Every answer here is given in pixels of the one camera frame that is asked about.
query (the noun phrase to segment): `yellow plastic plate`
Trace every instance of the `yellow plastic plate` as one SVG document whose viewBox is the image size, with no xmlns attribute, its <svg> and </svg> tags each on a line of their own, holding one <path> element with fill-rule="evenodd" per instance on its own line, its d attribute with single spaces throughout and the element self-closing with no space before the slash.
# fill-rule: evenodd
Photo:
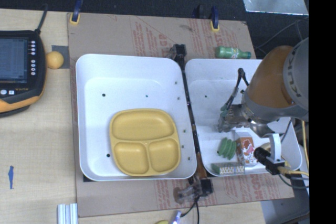
<svg viewBox="0 0 336 224">
<path fill-rule="evenodd" d="M 110 122 L 110 141 L 116 165 L 130 176 L 169 173 L 181 160 L 175 123 L 163 110 L 118 112 Z"/>
</svg>

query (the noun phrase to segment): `black cable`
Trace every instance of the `black cable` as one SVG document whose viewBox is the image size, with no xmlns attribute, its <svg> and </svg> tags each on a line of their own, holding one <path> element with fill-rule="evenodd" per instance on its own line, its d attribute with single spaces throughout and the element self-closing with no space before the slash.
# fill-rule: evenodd
<svg viewBox="0 0 336 224">
<path fill-rule="evenodd" d="M 35 31 L 37 31 L 39 34 L 41 33 L 41 28 L 42 28 L 43 22 L 44 22 L 44 20 L 45 20 L 45 18 L 47 16 L 48 4 L 43 4 L 42 7 L 44 7 L 42 18 L 40 20 L 40 23 L 39 23 L 38 27 L 35 29 Z"/>
<path fill-rule="evenodd" d="M 300 31 L 300 28 L 299 28 L 299 22 L 298 21 L 295 22 L 295 27 L 296 27 L 296 31 L 297 31 L 297 34 L 298 34 L 300 40 L 303 40 L 301 31 Z"/>
<path fill-rule="evenodd" d="M 249 86 L 249 83 L 248 83 L 248 81 L 247 81 L 247 79 L 246 79 L 246 73 L 245 73 L 245 71 L 243 70 L 243 68 L 239 68 L 239 69 L 238 69 L 238 72 L 240 72 L 240 74 L 241 74 L 241 76 L 242 76 L 242 79 L 243 79 L 243 81 L 245 82 L 246 86 Z"/>
<path fill-rule="evenodd" d="M 238 86 L 240 84 L 242 76 L 245 76 L 245 72 L 244 72 L 243 68 L 238 68 L 238 78 L 237 78 L 236 86 L 234 87 L 233 93 L 230 95 L 229 99 L 225 103 L 227 110 L 229 110 L 229 108 L 231 107 L 232 102 L 233 102 L 233 100 L 234 100 L 234 98 L 237 94 Z"/>
<path fill-rule="evenodd" d="M 198 200 L 200 199 L 200 197 L 198 196 L 197 198 L 195 198 L 195 200 L 194 200 L 194 203 L 193 203 L 193 205 L 191 205 L 191 207 L 189 208 L 189 210 L 186 212 L 186 213 L 183 213 L 183 214 L 181 214 L 181 218 L 183 218 L 184 216 L 186 216 L 195 206 L 196 206 L 196 208 L 197 208 L 197 224 L 199 224 L 199 216 L 200 216 L 200 213 L 199 213 L 199 208 L 198 208 Z"/>
<path fill-rule="evenodd" d="M 200 222 L 200 221 L 199 221 L 199 220 L 200 220 L 200 219 L 199 219 L 199 218 L 200 218 L 200 217 L 199 217 L 199 216 L 200 216 L 200 213 L 199 213 L 199 208 L 198 208 L 198 202 L 196 202 L 196 208 L 197 208 L 197 224 L 200 224 L 200 223 L 199 223 L 199 222 Z"/>
<path fill-rule="evenodd" d="M 286 182 L 280 174 L 279 174 L 279 177 L 287 186 L 292 187 L 293 189 L 307 189 L 307 188 L 309 188 L 309 185 L 308 186 L 302 186 L 302 187 L 291 185 L 288 182 Z"/>
<path fill-rule="evenodd" d="M 285 31 L 285 30 L 288 29 L 289 27 L 291 27 L 291 26 L 293 26 L 293 25 L 296 25 L 297 28 L 298 28 L 298 23 L 299 23 L 299 22 L 302 22 L 302 21 L 305 21 L 305 20 L 307 20 L 307 19 L 309 19 L 309 17 L 306 17 L 306 18 L 304 18 L 304 19 L 300 19 L 300 20 L 296 20 L 294 23 L 291 23 L 290 25 L 286 26 L 285 28 L 283 28 L 282 30 L 280 30 L 279 32 L 277 32 L 274 36 L 272 36 L 271 38 L 269 38 L 267 41 L 265 41 L 264 43 L 262 43 L 261 45 L 259 45 L 259 46 L 254 46 L 254 49 L 256 49 L 256 50 L 258 49 L 258 50 L 260 50 L 261 52 L 263 52 L 263 53 L 266 55 L 266 52 L 263 51 L 263 50 L 261 50 L 261 47 L 267 45 L 270 41 L 272 41 L 274 38 L 276 38 L 278 35 L 280 35 L 283 31 Z"/>
<path fill-rule="evenodd" d="M 291 120 L 288 122 L 285 132 L 280 137 L 280 142 L 281 143 L 283 142 L 283 140 L 285 139 L 286 135 L 288 134 L 288 130 L 289 130 L 290 124 L 291 124 Z"/>
</svg>

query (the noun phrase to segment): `white tray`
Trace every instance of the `white tray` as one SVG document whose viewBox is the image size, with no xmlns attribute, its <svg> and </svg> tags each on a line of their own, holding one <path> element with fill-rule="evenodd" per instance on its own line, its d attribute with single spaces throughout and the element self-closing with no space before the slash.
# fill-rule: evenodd
<svg viewBox="0 0 336 224">
<path fill-rule="evenodd" d="M 250 81 L 260 62 L 261 60 L 251 59 L 192 59 L 186 64 L 185 73 L 202 161 L 206 170 L 215 176 L 218 175 L 211 169 L 211 163 L 237 161 L 237 156 L 229 161 L 217 154 L 218 146 L 223 138 L 235 139 L 235 130 L 250 134 L 255 148 L 269 142 L 268 138 L 260 138 L 250 128 L 234 128 L 228 133 L 219 133 L 217 129 L 220 108 L 232 94 L 237 82 L 238 68 L 244 69 L 247 81 Z M 242 95 L 239 92 L 245 89 L 246 85 L 241 80 L 233 104 L 241 102 Z M 289 122 L 290 118 L 282 118 L 279 122 L 272 123 L 271 126 L 279 133 L 287 130 L 281 144 L 282 155 L 295 170 L 301 166 L 302 156 L 294 128 Z M 268 173 L 264 165 L 260 163 L 245 167 L 245 174 L 259 173 Z"/>
<path fill-rule="evenodd" d="M 197 166 L 181 69 L 167 58 L 87 54 L 76 63 L 79 157 L 95 181 L 184 179 Z M 181 146 L 178 167 L 167 174 L 132 177 L 121 172 L 111 152 L 109 123 L 119 111 L 161 109 L 173 118 Z"/>
</svg>

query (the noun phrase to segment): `snack package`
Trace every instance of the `snack package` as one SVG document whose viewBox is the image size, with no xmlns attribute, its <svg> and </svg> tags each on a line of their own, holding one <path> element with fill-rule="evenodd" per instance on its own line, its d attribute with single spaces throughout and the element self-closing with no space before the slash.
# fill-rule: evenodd
<svg viewBox="0 0 336 224">
<path fill-rule="evenodd" d="M 219 175 L 241 175 L 245 171 L 243 164 L 238 162 L 229 163 L 211 163 L 211 168 L 213 171 Z"/>
<path fill-rule="evenodd" d="M 257 164 L 257 159 L 254 157 L 253 138 L 248 132 L 236 131 L 237 157 L 238 161 L 245 166 L 253 166 Z"/>
</svg>

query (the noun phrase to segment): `metal bracket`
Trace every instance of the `metal bracket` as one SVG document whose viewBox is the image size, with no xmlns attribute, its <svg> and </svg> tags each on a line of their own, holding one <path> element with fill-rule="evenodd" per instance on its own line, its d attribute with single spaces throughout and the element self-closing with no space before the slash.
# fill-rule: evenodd
<svg viewBox="0 0 336 224">
<path fill-rule="evenodd" d="M 174 198 L 176 202 L 183 203 L 185 201 L 194 201 L 195 199 L 199 199 L 200 197 L 206 197 L 207 195 L 213 192 L 213 185 L 209 178 L 207 178 L 207 172 L 202 163 L 202 157 L 199 149 L 198 135 L 194 120 L 193 111 L 191 108 L 191 101 L 189 97 L 188 84 L 185 75 L 185 59 L 184 57 L 187 55 L 185 44 L 174 44 L 174 46 L 170 49 L 170 58 L 178 63 L 182 71 L 182 78 L 185 88 L 185 96 L 187 100 L 187 106 L 189 110 L 189 116 L 193 129 L 193 138 L 194 138 L 194 146 L 196 151 L 197 158 L 197 168 L 194 177 L 189 178 L 190 186 L 186 189 L 174 189 Z"/>
<path fill-rule="evenodd" d="M 58 224 L 78 224 L 77 204 L 57 206 Z"/>
<path fill-rule="evenodd" d="M 285 165 L 285 160 L 281 157 L 281 140 L 278 133 L 269 134 L 271 152 L 258 147 L 254 150 L 254 157 L 263 165 L 272 175 L 280 174 L 279 166 Z"/>
</svg>

